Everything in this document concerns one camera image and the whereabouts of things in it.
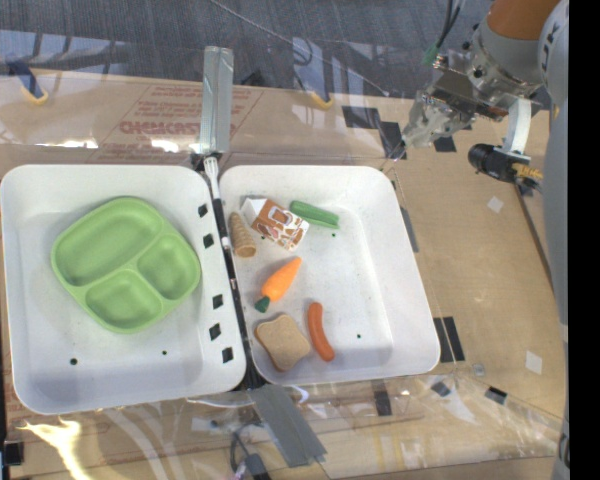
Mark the orange carrot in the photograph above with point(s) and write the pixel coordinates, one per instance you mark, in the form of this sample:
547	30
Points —
280	283

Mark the green cucumber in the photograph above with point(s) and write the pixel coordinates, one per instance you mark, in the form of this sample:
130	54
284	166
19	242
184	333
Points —
314	214

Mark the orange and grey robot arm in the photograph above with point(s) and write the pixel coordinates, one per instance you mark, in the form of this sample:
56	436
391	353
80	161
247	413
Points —
555	118

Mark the tan waffle cone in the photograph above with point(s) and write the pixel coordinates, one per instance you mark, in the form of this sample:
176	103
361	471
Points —
242	238

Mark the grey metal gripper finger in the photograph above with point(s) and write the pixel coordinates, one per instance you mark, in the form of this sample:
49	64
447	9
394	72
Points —
450	124
419	127

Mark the brown cardboard board red print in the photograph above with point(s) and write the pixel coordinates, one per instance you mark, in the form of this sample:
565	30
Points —
480	268

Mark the green divided plate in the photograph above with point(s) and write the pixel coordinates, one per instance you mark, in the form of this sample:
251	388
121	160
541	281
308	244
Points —
125	263

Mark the black cylinder on white bracket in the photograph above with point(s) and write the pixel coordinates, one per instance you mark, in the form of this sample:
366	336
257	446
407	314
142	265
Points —
490	160

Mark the orange and white carton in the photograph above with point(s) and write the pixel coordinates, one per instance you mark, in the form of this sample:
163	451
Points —
280	225

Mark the white plastic tray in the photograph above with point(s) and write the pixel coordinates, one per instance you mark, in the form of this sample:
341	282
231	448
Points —
130	378
365	278

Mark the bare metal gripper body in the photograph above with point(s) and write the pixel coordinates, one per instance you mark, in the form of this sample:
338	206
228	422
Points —
467	88

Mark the red sausage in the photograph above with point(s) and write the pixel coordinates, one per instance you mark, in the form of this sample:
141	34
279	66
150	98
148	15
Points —
320	335

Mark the brown bread slice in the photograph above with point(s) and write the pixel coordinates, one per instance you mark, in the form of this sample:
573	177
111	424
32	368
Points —
282	342

